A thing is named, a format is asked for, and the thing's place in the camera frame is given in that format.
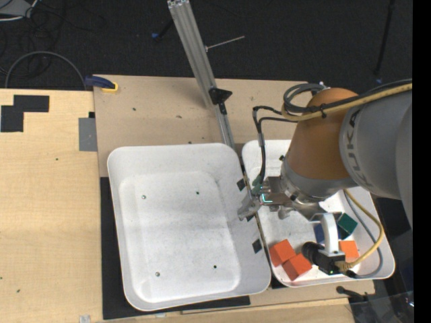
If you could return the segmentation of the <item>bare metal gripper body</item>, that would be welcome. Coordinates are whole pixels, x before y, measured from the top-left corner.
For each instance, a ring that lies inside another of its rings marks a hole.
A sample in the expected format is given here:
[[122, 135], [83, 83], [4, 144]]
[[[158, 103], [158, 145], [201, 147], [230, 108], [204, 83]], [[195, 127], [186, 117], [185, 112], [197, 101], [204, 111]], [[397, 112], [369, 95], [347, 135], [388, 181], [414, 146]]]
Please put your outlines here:
[[321, 215], [327, 213], [320, 205], [322, 198], [310, 196], [294, 186], [291, 180], [277, 176], [267, 177], [263, 181], [259, 200], [271, 212], [277, 213], [280, 205], [291, 207], [290, 214], [295, 211], [306, 220], [319, 220]]

